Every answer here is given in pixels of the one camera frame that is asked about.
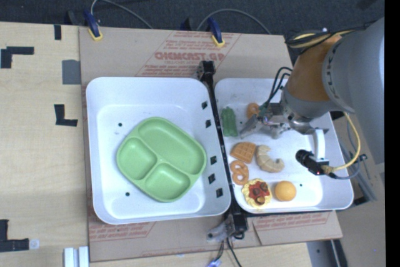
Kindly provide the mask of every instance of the black connector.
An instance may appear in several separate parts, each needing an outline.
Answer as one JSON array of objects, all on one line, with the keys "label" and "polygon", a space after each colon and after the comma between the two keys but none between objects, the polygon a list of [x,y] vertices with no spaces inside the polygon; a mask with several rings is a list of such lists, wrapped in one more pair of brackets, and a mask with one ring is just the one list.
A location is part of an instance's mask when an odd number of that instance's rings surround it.
[{"label": "black connector", "polygon": [[324,174],[322,166],[329,164],[329,161],[316,161],[312,152],[303,149],[296,153],[296,160],[306,167],[310,173],[317,176]]}]

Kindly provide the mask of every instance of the toy food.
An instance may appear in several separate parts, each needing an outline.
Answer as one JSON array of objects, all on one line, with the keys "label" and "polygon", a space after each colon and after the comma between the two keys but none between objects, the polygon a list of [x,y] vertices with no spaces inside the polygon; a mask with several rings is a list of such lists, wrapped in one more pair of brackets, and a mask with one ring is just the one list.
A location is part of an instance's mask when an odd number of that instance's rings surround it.
[{"label": "toy food", "polygon": [[283,170],[285,164],[283,163],[283,160],[281,158],[278,158],[276,161],[274,161],[271,157],[269,157],[268,151],[270,150],[271,148],[264,144],[257,147],[257,164],[262,170],[265,170],[268,173],[279,173]]},{"label": "toy food", "polygon": [[249,168],[240,160],[234,160],[229,165],[232,171],[232,179],[235,184],[244,185],[249,180]]},{"label": "toy food", "polygon": [[242,188],[246,202],[255,208],[263,208],[269,204],[272,192],[269,185],[262,179],[249,180]]},{"label": "toy food", "polygon": [[252,117],[252,115],[258,115],[258,104],[256,104],[256,103],[250,103],[250,104],[248,104],[248,107],[247,107],[247,109],[246,109],[246,116],[247,116],[247,118],[251,118]]},{"label": "toy food", "polygon": [[249,141],[238,143],[233,146],[231,156],[249,164],[251,163],[256,147],[256,144]]},{"label": "toy food", "polygon": [[233,109],[226,107],[221,111],[222,130],[225,137],[236,137],[238,134],[236,128],[236,116]]},{"label": "toy food", "polygon": [[296,187],[290,181],[280,181],[275,186],[275,197],[280,201],[290,201],[296,197]]}]

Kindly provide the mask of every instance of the waffle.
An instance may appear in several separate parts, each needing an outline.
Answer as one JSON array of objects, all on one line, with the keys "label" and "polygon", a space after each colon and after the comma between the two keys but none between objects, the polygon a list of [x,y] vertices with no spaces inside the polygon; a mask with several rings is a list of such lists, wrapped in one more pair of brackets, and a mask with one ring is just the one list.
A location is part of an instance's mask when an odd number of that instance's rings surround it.
[{"label": "waffle", "polygon": [[244,161],[245,163],[251,163],[253,159],[254,152],[256,150],[256,144],[245,141],[243,143],[238,143],[233,146],[231,150],[231,156],[238,160]]}]

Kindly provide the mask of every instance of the pretzel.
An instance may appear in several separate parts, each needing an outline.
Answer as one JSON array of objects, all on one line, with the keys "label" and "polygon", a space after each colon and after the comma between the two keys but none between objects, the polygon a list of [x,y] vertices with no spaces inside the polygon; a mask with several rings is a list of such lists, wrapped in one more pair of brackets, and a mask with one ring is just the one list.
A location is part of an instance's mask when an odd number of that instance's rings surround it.
[{"label": "pretzel", "polygon": [[229,167],[232,171],[232,179],[236,184],[244,185],[247,183],[249,180],[249,168],[245,163],[240,160],[234,160]]},{"label": "pretzel", "polygon": [[248,107],[247,107],[247,110],[246,110],[246,116],[247,116],[247,118],[249,119],[249,118],[251,118],[251,116],[252,115],[256,115],[256,116],[258,116],[258,104],[256,104],[256,103],[249,103],[248,104]]}]

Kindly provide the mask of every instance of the yellow cable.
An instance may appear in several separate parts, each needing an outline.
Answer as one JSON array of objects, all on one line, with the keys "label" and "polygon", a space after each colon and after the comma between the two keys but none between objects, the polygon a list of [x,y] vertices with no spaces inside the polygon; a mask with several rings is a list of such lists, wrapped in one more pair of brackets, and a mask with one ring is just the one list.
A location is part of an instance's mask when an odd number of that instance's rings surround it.
[{"label": "yellow cable", "polygon": [[354,134],[356,135],[356,139],[357,139],[357,151],[356,154],[354,155],[354,157],[352,158],[352,160],[350,160],[348,163],[342,165],[342,166],[338,166],[338,167],[331,167],[331,166],[322,166],[322,169],[324,170],[325,174],[329,174],[329,173],[333,173],[334,171],[340,170],[340,169],[344,169],[347,168],[349,166],[351,166],[352,164],[354,164],[354,162],[358,159],[358,156],[360,155],[360,150],[361,150],[361,140],[360,137],[358,135],[357,129],[354,126],[353,122],[351,121],[350,116],[348,115],[348,113],[344,113],[347,121],[350,124],[351,129],[353,130]]}]

